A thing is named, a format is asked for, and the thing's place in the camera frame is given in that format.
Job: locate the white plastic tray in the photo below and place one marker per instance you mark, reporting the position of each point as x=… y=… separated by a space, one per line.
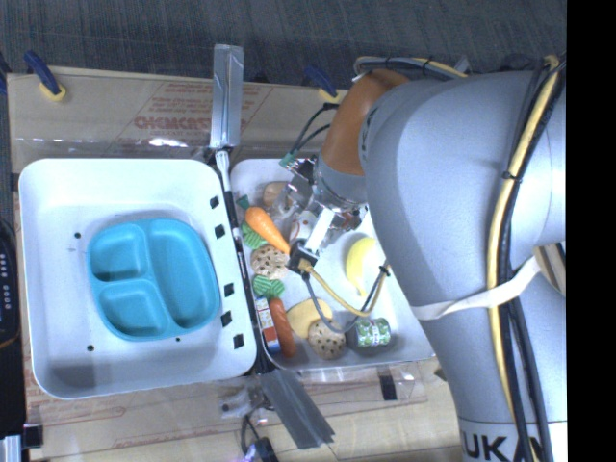
x=58 y=258
x=385 y=349

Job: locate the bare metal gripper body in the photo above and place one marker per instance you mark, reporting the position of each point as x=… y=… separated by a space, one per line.
x=302 y=186

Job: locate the pale yellow toy bread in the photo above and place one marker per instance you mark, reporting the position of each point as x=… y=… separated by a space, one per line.
x=300 y=318

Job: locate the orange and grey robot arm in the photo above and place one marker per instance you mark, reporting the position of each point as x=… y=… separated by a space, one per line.
x=433 y=200

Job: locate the beige toy bread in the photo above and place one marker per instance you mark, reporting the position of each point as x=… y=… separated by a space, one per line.
x=273 y=193

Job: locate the blue divided plate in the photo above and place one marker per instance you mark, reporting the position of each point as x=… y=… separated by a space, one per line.
x=154 y=282

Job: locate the brown sausage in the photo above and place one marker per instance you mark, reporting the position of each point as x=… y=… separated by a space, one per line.
x=284 y=327

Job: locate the white and orange carton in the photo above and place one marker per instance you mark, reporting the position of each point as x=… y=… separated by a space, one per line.
x=267 y=325

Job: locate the orange carrot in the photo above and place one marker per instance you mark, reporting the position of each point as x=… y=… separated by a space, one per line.
x=264 y=226

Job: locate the yellow banana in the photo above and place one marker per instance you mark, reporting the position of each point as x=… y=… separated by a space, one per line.
x=360 y=258

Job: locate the green and white can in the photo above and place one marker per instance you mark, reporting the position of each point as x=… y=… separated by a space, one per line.
x=370 y=335

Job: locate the brown cardboard board red print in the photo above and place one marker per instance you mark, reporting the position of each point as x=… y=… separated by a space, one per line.
x=120 y=113

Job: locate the white round toy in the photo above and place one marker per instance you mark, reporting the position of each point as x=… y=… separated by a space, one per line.
x=300 y=226

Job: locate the black cylinder on white bracket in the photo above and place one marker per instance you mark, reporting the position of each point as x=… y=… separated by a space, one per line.
x=302 y=257

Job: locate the green toy vegetable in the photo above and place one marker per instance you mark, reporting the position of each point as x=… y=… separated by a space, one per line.
x=267 y=287
x=252 y=236

